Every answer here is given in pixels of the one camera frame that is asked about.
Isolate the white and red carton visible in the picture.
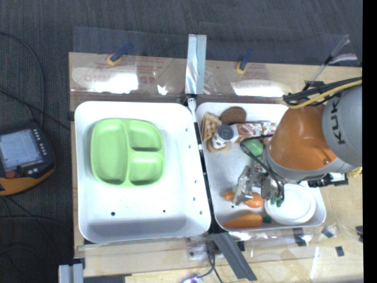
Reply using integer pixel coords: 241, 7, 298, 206
232, 121, 277, 144

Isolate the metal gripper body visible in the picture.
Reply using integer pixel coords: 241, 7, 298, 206
253, 169, 279, 202

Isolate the brown round biscuit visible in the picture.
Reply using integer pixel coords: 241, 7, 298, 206
219, 106, 247, 126

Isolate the orange toy food piece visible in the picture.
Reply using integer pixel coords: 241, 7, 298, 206
223, 190, 264, 209

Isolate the green packet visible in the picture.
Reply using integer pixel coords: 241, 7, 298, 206
243, 139, 264, 158

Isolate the brown cardboard board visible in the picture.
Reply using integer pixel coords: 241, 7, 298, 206
68, 51, 363, 278

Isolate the orange carrot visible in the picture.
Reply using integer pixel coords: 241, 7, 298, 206
223, 213, 273, 229

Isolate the white bowl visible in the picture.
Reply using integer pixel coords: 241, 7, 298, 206
264, 183, 317, 226

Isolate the small can with grey lid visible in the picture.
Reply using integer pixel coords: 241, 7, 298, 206
212, 124, 235, 150

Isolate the green divided plate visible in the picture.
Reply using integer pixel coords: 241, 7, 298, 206
90, 117, 166, 187

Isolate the toy pizza slice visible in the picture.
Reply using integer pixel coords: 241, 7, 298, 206
201, 111, 223, 143

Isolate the white plastic tray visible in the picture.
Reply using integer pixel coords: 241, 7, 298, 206
74, 100, 212, 243
195, 101, 327, 232

